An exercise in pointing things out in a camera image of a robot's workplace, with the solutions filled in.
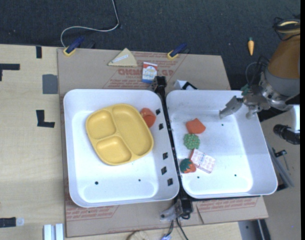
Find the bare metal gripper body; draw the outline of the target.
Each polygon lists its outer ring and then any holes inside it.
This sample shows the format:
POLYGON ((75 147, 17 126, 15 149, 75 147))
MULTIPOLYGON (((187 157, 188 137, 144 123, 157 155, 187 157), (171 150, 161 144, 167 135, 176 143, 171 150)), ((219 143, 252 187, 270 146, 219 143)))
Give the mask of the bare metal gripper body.
POLYGON ((246 105, 251 112, 260 112, 275 108, 280 111, 288 111, 293 105, 287 104, 290 97, 285 96, 276 91, 270 84, 246 84, 241 88, 243 104, 246 105))

